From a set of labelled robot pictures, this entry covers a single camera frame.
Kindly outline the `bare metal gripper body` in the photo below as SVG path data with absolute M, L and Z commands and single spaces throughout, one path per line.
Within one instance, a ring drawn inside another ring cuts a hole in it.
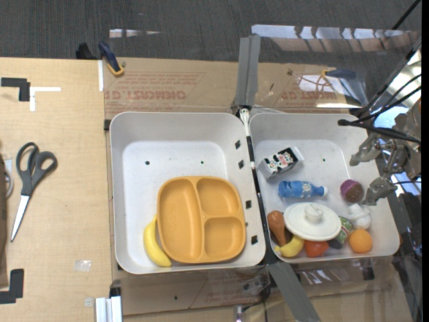
M 421 140 L 421 113 L 401 113 L 395 118 L 394 131 L 400 131 L 410 138 Z M 387 164 L 382 170 L 382 176 L 389 178 L 393 174 L 405 172 L 411 180 L 421 175 L 422 153 L 421 146 L 415 142 L 394 140 Z

